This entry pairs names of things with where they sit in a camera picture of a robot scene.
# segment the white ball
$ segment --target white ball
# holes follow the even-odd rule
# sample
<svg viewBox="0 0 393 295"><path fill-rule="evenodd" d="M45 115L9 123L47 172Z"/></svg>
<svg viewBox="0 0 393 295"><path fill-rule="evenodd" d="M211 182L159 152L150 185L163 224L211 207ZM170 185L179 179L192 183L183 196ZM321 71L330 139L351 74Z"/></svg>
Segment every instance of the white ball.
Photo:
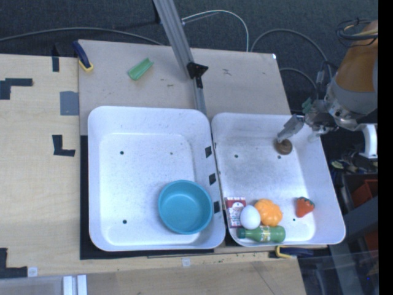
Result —
<svg viewBox="0 0 393 295"><path fill-rule="evenodd" d="M245 229L256 229L260 225L260 214L252 205L245 206L240 213L240 223Z"/></svg>

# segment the green bottle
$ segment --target green bottle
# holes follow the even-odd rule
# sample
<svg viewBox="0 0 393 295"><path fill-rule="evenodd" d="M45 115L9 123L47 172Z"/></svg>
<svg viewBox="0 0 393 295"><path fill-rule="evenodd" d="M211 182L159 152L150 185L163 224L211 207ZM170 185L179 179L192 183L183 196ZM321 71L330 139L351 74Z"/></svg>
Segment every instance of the green bottle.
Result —
<svg viewBox="0 0 393 295"><path fill-rule="evenodd" d="M256 242L281 243L285 239L285 229L283 226L258 226L256 229L238 229L238 238L250 238Z"/></svg>

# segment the round blue dish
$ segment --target round blue dish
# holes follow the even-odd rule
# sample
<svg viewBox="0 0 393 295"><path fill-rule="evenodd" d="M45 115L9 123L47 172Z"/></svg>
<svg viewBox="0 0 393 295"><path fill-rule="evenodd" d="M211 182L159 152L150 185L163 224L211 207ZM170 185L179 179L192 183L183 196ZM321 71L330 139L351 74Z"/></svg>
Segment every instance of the round blue dish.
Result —
<svg viewBox="0 0 393 295"><path fill-rule="evenodd" d="M206 228L213 216L209 194L199 184L177 180L167 184L158 198L164 224L179 234L195 234Z"/></svg>

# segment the red strawberry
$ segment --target red strawberry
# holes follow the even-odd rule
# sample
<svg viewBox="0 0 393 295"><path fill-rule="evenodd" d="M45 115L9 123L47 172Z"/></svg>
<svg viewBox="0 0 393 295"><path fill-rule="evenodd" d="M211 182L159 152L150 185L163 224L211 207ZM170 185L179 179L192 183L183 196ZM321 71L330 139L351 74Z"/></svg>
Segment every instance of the red strawberry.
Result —
<svg viewBox="0 0 393 295"><path fill-rule="evenodd" d="M298 218L304 217L307 213L310 213L314 210L315 204L310 199L300 197L296 200L297 209L296 216Z"/></svg>

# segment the white tray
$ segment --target white tray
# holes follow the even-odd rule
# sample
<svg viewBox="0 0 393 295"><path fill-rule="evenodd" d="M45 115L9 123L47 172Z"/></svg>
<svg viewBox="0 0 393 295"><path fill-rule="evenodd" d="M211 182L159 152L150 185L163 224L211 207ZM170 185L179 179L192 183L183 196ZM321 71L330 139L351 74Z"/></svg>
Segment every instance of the white tray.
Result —
<svg viewBox="0 0 393 295"><path fill-rule="evenodd" d="M286 230L280 245L326 245L340 243L345 226L320 139L307 140L304 126L290 138L294 150L279 155L273 143L290 116L221 113L212 120L212 134L222 196L245 197L248 205L271 199L283 212L279 225ZM296 198L315 203L312 213L296 217ZM267 246L238 239L243 246Z"/></svg>
<svg viewBox="0 0 393 295"><path fill-rule="evenodd" d="M88 164L89 231L98 248L210 249L224 240L210 124L201 112L98 107L88 117ZM220 207L200 233L175 234L159 217L159 193L178 179L200 184Z"/></svg>

